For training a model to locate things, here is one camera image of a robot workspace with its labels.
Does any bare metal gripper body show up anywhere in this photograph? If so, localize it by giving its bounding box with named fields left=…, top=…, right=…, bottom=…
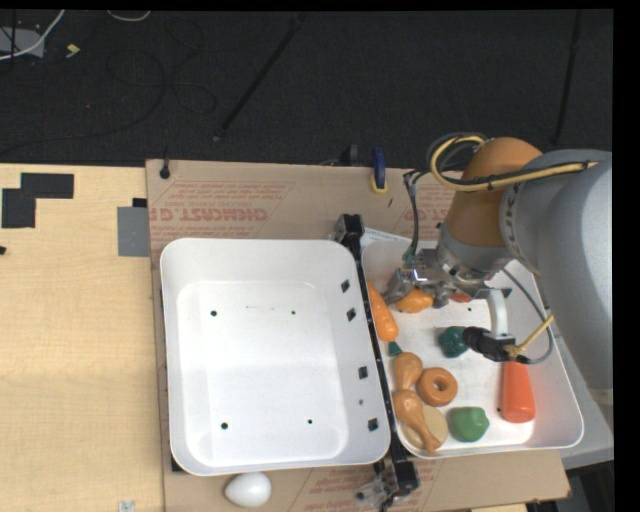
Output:
left=412, top=248, right=501, bottom=295

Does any orange toy pepper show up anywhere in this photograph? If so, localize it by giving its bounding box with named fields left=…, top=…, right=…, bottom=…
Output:
left=395, top=289, right=435, bottom=315

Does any orange carrot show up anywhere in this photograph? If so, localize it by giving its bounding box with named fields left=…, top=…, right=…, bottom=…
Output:
left=366, top=280, right=405, bottom=358

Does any dark green broccoli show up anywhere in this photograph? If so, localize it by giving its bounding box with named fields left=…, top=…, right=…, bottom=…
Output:
left=437, top=325, right=472, bottom=359

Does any thin black rod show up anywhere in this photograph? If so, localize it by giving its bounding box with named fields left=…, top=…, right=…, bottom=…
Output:
left=348, top=233, right=410, bottom=467

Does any brown chicken drumstick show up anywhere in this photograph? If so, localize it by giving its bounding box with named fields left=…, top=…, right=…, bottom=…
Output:
left=393, top=351, right=424, bottom=392
left=391, top=389, right=442, bottom=454

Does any brown doughnut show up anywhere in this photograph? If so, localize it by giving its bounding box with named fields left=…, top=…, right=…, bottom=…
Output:
left=416, top=367, right=459, bottom=408

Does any white plastic tray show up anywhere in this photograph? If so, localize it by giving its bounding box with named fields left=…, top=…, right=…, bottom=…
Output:
left=360, top=240, right=585, bottom=459
left=159, top=238, right=392, bottom=477

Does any beige round biscuit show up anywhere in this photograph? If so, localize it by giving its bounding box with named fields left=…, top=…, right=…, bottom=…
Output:
left=403, top=404, right=450, bottom=450

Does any green toy pepper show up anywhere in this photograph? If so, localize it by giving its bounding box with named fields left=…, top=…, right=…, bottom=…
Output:
left=445, top=406, right=491, bottom=443

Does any brown cardboard board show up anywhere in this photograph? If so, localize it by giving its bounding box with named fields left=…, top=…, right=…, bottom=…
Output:
left=144, top=158, right=572, bottom=512

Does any white egg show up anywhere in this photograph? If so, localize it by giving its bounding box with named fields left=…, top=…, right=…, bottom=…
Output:
left=223, top=471, right=273, bottom=508

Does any black cylinder on white bracket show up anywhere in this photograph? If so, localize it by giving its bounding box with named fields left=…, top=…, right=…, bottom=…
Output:
left=462, top=287, right=517, bottom=362

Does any black block with wires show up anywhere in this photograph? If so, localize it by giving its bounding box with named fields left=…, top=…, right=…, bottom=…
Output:
left=356, top=459, right=421, bottom=503
left=330, top=213, right=365, bottom=245

